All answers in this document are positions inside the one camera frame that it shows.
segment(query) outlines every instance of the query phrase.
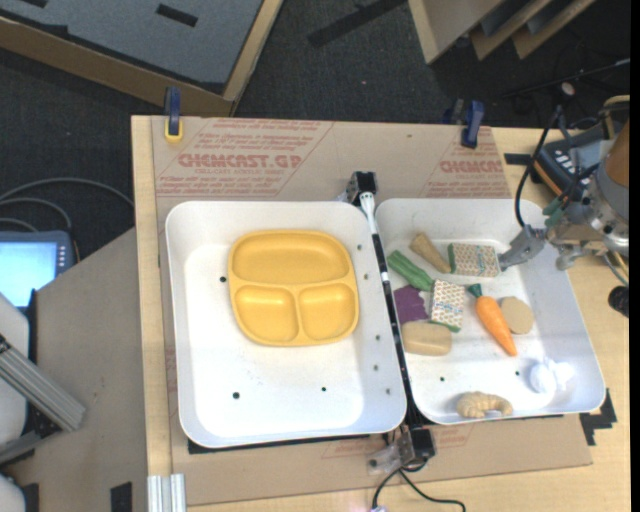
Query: wooden table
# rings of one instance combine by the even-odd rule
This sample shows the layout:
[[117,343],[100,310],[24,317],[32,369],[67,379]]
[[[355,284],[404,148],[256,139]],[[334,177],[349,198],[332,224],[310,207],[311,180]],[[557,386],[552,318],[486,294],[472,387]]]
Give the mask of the wooden table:
[[[494,128],[493,136],[501,155],[530,154],[540,131]],[[148,474],[167,476],[173,471],[158,269],[153,147],[148,117],[132,119],[132,144]],[[513,192],[523,167],[507,165],[506,162],[503,162],[503,166]],[[551,196],[543,187],[529,184],[524,198],[546,204]],[[594,464],[562,470],[421,484],[420,487],[427,494],[461,500],[470,511],[630,510],[629,322],[607,305],[609,292],[619,283],[603,263],[592,258],[579,260],[569,270],[569,275],[617,415],[617,423],[612,429],[598,430],[596,433],[597,444],[592,447]],[[373,493],[373,488],[355,489],[204,505],[190,507],[190,510],[365,512],[370,508]],[[380,502],[392,511],[456,510],[451,505],[426,503],[407,485],[390,484],[383,491]]]

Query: toy bread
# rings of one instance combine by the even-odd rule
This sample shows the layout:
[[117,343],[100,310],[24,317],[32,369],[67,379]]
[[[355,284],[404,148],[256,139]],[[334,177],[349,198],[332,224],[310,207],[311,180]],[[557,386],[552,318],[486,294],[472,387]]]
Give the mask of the toy bread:
[[503,416],[513,414],[513,406],[507,399],[480,391],[463,394],[456,410],[465,418],[484,418],[487,411],[499,411]]
[[449,244],[451,273],[461,276],[495,277],[500,273],[498,255],[490,245]]
[[451,272],[451,265],[442,257],[425,233],[418,233],[411,241],[411,244],[409,244],[409,248],[431,263],[436,270],[439,270],[443,274],[449,274]]
[[402,344],[411,354],[443,356],[451,351],[451,331],[444,325],[407,322],[402,325]]

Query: blue clamp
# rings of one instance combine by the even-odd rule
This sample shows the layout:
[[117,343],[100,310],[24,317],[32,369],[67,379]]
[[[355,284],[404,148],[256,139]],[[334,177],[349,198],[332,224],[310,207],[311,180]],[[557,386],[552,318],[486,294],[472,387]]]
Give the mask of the blue clamp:
[[478,146],[478,131],[480,123],[484,117],[484,103],[472,101],[467,109],[467,127],[462,130],[462,140],[460,143],[471,149]]
[[182,120],[180,119],[180,89],[167,87],[164,96],[164,136],[169,142],[182,140]]

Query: green toy vegetable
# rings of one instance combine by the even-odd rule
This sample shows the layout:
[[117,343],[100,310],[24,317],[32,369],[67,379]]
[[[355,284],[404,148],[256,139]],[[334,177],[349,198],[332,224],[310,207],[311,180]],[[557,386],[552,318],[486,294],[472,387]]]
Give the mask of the green toy vegetable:
[[429,274],[414,265],[411,260],[400,251],[393,251],[391,255],[387,257],[387,263],[389,267],[409,281],[409,284],[414,288],[424,290],[425,292],[430,292],[433,288],[433,279]]

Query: white tray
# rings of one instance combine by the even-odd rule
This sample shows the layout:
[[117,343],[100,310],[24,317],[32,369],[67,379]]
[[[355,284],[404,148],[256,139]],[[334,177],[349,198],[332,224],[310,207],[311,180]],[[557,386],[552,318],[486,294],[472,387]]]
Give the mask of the white tray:
[[[534,227],[542,227],[540,209],[524,201],[522,215]],[[510,267],[495,278],[473,278],[440,274],[409,243],[424,231],[446,257],[451,242],[492,245],[498,253],[509,249],[519,233],[513,201],[507,199],[392,199],[376,211],[385,253],[399,249],[433,278],[459,284],[479,282],[483,292],[496,299],[516,296],[535,315],[535,325],[526,335],[515,336],[518,355],[510,357],[484,330],[467,294],[463,327],[453,334],[452,350],[446,356],[406,354],[407,370],[416,406],[431,421],[441,424],[470,421],[456,412],[459,396],[483,391],[507,398],[514,407],[510,417],[587,412],[597,409],[605,397],[600,367],[577,306],[566,272],[556,269],[557,251],[550,246],[529,262]],[[390,270],[392,288],[407,282]],[[575,370],[564,392],[536,393],[529,385],[531,367],[549,357],[568,362]],[[499,413],[487,419],[499,418]]]
[[[229,249],[264,229],[314,229],[349,252],[358,325],[327,345],[269,347],[247,339],[229,297]],[[406,395],[365,216],[339,202],[191,201],[166,221],[179,415],[209,448],[389,432]]]

